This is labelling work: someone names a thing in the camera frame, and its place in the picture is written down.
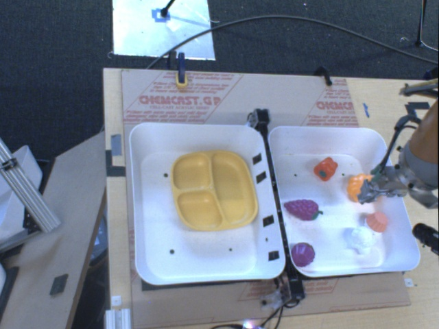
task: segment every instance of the wire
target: wire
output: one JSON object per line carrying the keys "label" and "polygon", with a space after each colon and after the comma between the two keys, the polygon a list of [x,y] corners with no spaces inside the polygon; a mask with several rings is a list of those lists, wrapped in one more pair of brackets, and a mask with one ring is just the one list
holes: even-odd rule
{"label": "wire", "polygon": [[[277,314],[279,314],[276,325],[274,327],[274,329],[277,329],[279,327],[279,324],[281,323],[281,319],[283,316],[283,309],[284,308],[294,308],[297,305],[299,305],[300,300],[297,300],[296,302],[294,302],[292,305],[289,304],[292,300],[288,301],[287,303],[285,303],[283,306],[279,307],[278,309],[276,309],[265,321],[263,321],[259,327],[263,328],[269,321],[271,321]],[[218,326],[214,326],[211,329],[220,329],[220,328],[232,328],[232,329],[242,329],[243,325],[242,324],[222,324],[222,325],[218,325]]]}
{"label": "wire", "polygon": [[[415,121],[415,122],[417,122],[417,124],[420,123],[420,121],[416,121],[414,118],[412,118],[412,117],[410,117],[410,116],[404,116],[404,117],[401,117],[400,121],[401,121],[401,120],[405,121],[405,123],[407,123],[408,121]],[[382,160],[381,163],[379,164],[379,167],[380,167],[379,172],[380,172],[380,173],[382,173],[382,172],[384,171],[384,169],[385,169],[385,165],[386,165],[386,163],[387,163],[387,161],[388,161],[388,159],[389,159],[389,157],[390,157],[390,153],[392,152],[393,147],[395,146],[395,142],[396,142],[396,140],[397,140],[399,134],[400,134],[404,129],[406,129],[406,128],[416,129],[416,127],[413,126],[413,125],[405,125],[405,124],[402,125],[402,126],[397,126],[397,127],[395,128],[395,133],[393,134],[392,140],[390,141],[390,144],[389,144],[389,147],[388,147],[388,149],[387,149],[387,152],[385,153],[385,156],[383,157],[383,160]]]}
{"label": "wire", "polygon": [[401,54],[403,54],[405,56],[408,56],[408,57],[411,57],[411,58],[415,58],[417,60],[425,61],[425,62],[428,62],[428,63],[432,63],[432,64],[438,64],[438,62],[436,60],[430,60],[430,59],[427,59],[427,58],[422,58],[420,56],[413,55],[412,53],[408,53],[406,51],[397,49],[396,47],[392,47],[392,46],[384,44],[383,42],[380,42],[378,40],[369,38],[368,36],[364,36],[362,34],[354,32],[354,31],[352,31],[350,29],[347,29],[347,28],[344,28],[344,27],[340,27],[339,25],[335,25],[335,24],[332,24],[332,23],[329,23],[329,22],[324,22],[324,21],[320,21],[320,20],[317,20],[317,19],[309,19],[307,17],[301,17],[301,16],[290,16],[290,15],[285,15],[285,14],[269,14],[269,15],[263,15],[263,16],[248,17],[246,19],[239,19],[239,20],[236,20],[236,21],[231,21],[231,22],[223,23],[221,25],[217,25],[217,26],[212,27],[210,29],[206,29],[203,32],[200,32],[200,33],[198,33],[198,34],[196,34],[194,36],[191,36],[190,38],[182,41],[180,44],[177,44],[176,46],[174,46],[171,49],[169,49],[163,55],[157,57],[154,61],[152,61],[150,63],[150,65],[148,67],[146,67],[146,69],[151,69],[158,61],[162,60],[168,53],[176,50],[177,48],[183,46],[184,44],[187,44],[188,42],[190,42],[190,41],[192,41],[192,40],[194,40],[194,39],[196,39],[196,38],[198,38],[200,36],[203,36],[205,34],[214,32],[215,30],[231,27],[231,26],[234,26],[234,25],[239,25],[239,24],[242,24],[242,23],[263,20],[263,19],[287,19],[287,20],[293,20],[293,21],[304,21],[304,22],[316,23],[316,24],[319,24],[319,25],[326,25],[327,27],[330,27],[330,28],[333,28],[333,29],[338,29],[338,30],[340,30],[342,32],[354,35],[354,36],[356,36],[358,38],[367,40],[368,42],[371,42],[373,44],[379,45],[381,47],[384,47],[386,49],[392,50],[394,52],[401,53]]}
{"label": "wire", "polygon": [[423,0],[423,6],[420,9],[420,20],[419,20],[419,36],[418,36],[418,42],[419,45],[422,45],[430,50],[438,52],[435,47],[431,47],[423,42],[423,30],[424,30],[424,16],[425,16],[425,6],[427,4],[427,0]]}

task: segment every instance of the toy fruit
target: toy fruit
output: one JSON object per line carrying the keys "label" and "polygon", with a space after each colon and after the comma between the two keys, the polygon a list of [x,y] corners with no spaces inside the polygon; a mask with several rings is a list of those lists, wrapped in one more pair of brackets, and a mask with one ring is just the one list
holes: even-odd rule
{"label": "toy fruit", "polygon": [[330,157],[326,157],[322,162],[314,167],[314,173],[324,182],[330,180],[334,175],[338,163]]}
{"label": "toy fruit", "polygon": [[388,223],[389,221],[387,216],[382,212],[371,213],[366,218],[367,226],[377,233],[384,232]]}
{"label": "toy fruit", "polygon": [[308,243],[295,244],[291,250],[294,264],[297,267],[305,267],[309,265],[316,257],[314,248]]}
{"label": "toy fruit", "polygon": [[387,228],[388,218],[382,212],[375,212],[368,215],[364,221],[364,226],[359,226],[352,231],[351,246],[359,254],[366,255],[372,246],[377,242],[377,238]]}
{"label": "toy fruit", "polygon": [[355,202],[358,202],[358,194],[361,193],[361,186],[363,185],[365,179],[370,181],[372,176],[369,174],[360,173],[349,178],[347,191],[349,197]]}
{"label": "toy fruit", "polygon": [[318,210],[318,205],[313,200],[293,200],[285,202],[283,205],[289,213],[303,221],[313,221],[318,215],[323,215],[323,212]]}

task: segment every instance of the orange toy pepper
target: orange toy pepper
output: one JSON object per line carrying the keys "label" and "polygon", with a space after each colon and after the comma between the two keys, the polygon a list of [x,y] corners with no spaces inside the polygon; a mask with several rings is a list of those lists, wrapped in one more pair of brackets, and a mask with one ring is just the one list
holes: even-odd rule
{"label": "orange toy pepper", "polygon": [[365,179],[371,181],[372,176],[369,174],[360,173],[349,178],[347,189],[348,195],[355,202],[358,202],[358,194],[361,193],[361,186],[363,185]]}
{"label": "orange toy pepper", "polygon": [[314,167],[314,173],[324,182],[331,179],[331,177],[334,175],[335,170],[338,167],[338,163],[334,161],[330,157],[326,157],[322,162],[317,164],[317,166]]}

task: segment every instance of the metal plate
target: metal plate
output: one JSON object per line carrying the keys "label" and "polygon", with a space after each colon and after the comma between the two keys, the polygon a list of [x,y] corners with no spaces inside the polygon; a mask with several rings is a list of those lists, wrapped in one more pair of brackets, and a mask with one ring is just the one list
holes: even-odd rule
{"label": "metal plate", "polygon": [[[211,28],[207,0],[176,0],[167,18],[160,10],[169,0],[112,0],[113,52],[117,55],[160,56],[180,42]],[[186,58],[214,60],[212,35],[205,34],[177,52]]]}

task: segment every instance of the wooden table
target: wooden table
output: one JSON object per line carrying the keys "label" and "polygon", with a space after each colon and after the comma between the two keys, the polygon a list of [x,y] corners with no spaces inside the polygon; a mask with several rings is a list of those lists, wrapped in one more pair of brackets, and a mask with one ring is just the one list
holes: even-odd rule
{"label": "wooden table", "polygon": [[[376,130],[389,143],[396,121],[406,114],[405,104],[432,101],[426,97],[410,98],[399,95],[406,81],[346,79],[358,124]],[[113,310],[132,308],[132,284],[130,270],[130,246],[127,212],[126,177],[123,173],[125,148],[112,155],[112,140],[118,138],[123,143],[123,99],[120,69],[104,70],[105,126],[107,151],[107,199],[110,250],[110,294]],[[417,111],[422,117],[425,112]],[[403,132],[399,142],[406,143],[410,133]],[[391,156],[397,162],[395,153]],[[407,211],[412,224],[425,223],[438,229],[437,210],[426,210],[419,203],[405,198]],[[415,270],[407,272],[404,278],[413,283],[408,289],[410,306],[380,308],[376,303],[366,310],[334,311],[312,315],[287,315],[279,328],[433,328],[439,322],[436,307],[439,305],[439,263],[438,257],[429,249],[420,249],[420,264]],[[270,323],[274,327],[275,319]],[[199,324],[184,328],[211,328],[214,324]]]}
{"label": "wooden table", "polygon": [[[56,158],[43,196],[61,225],[2,262],[19,270],[1,329],[71,327],[104,211],[105,177],[104,133]],[[65,288],[51,295],[56,278]]]}

